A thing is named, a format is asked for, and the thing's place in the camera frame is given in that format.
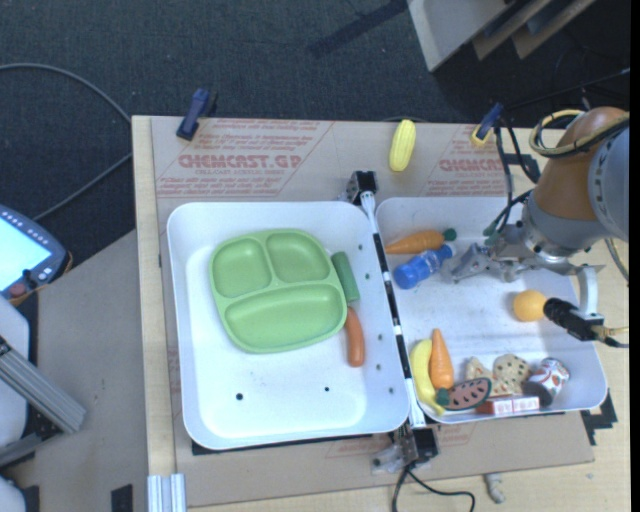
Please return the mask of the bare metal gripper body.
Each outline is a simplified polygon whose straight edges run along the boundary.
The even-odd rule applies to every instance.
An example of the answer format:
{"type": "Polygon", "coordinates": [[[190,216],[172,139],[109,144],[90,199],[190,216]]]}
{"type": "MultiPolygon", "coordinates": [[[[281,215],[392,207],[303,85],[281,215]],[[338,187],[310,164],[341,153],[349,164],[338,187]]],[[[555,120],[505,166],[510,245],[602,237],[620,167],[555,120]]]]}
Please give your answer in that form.
{"type": "Polygon", "coordinates": [[[558,266],[568,262],[571,251],[556,244],[536,226],[507,224],[485,240],[490,258],[527,266],[558,266]]]}

